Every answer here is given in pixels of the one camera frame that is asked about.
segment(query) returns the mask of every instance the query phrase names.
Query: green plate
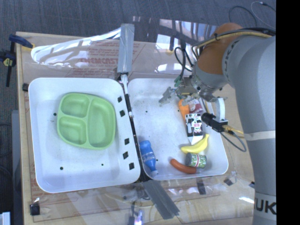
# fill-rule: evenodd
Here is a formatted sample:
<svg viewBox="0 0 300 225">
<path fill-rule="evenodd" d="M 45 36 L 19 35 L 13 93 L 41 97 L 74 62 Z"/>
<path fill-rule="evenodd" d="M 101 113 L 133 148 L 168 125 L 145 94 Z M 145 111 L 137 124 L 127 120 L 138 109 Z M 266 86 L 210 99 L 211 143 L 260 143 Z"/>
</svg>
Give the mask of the green plate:
<svg viewBox="0 0 300 225">
<path fill-rule="evenodd" d="M 101 97 L 68 93 L 60 101 L 57 131 L 62 140 L 69 144 L 90 149 L 105 149 L 114 141 L 114 107 Z"/>
</svg>

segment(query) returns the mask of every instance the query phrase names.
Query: blue bottle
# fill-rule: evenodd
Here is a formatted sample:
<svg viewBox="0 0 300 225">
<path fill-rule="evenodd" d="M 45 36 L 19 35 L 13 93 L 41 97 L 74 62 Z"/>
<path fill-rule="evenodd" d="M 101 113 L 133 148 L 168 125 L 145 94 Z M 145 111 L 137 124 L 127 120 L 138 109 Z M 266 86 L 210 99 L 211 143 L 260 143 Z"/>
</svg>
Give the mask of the blue bottle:
<svg viewBox="0 0 300 225">
<path fill-rule="evenodd" d="M 140 142 L 140 151 L 142 154 L 142 161 L 150 168 L 152 177 L 158 174 L 155 168 L 156 158 L 151 148 L 151 143 L 148 140 Z"/>
</svg>

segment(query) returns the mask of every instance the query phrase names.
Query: small can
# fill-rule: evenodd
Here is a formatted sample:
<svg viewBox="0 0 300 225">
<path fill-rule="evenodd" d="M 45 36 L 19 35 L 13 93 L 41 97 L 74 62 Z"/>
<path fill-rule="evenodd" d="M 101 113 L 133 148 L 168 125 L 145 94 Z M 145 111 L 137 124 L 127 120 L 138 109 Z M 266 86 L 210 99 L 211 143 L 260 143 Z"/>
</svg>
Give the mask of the small can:
<svg viewBox="0 0 300 225">
<path fill-rule="evenodd" d="M 205 168 L 206 156 L 189 152 L 186 155 L 185 165 L 190 167 Z"/>
</svg>

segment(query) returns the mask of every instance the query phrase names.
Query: yellow banana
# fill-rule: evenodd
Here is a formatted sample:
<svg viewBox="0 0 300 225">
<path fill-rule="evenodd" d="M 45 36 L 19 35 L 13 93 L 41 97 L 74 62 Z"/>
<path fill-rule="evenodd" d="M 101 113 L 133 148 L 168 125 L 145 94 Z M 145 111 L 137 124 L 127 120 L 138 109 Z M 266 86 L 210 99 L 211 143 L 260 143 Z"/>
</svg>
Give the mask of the yellow banana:
<svg viewBox="0 0 300 225">
<path fill-rule="evenodd" d="M 181 151 L 183 151 L 184 153 L 199 153 L 201 151 L 203 151 L 204 149 L 206 149 L 207 147 L 207 144 L 208 144 L 208 137 L 210 135 L 209 134 L 205 134 L 204 135 L 204 138 L 201 139 L 199 142 L 195 143 L 194 145 L 192 146 L 184 146 L 184 147 L 181 147 Z"/>
</svg>

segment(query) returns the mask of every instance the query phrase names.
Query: toy sausage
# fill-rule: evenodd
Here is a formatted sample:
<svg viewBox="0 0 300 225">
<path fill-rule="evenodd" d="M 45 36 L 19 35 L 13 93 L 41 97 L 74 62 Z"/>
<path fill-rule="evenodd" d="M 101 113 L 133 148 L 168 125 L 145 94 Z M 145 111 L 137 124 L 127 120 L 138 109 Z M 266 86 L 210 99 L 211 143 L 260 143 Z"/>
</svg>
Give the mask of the toy sausage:
<svg viewBox="0 0 300 225">
<path fill-rule="evenodd" d="M 195 167 L 185 166 L 174 158 L 171 159 L 170 163 L 173 167 L 175 167 L 177 170 L 181 172 L 188 173 L 188 174 L 193 174 L 197 172 L 197 169 Z"/>
</svg>

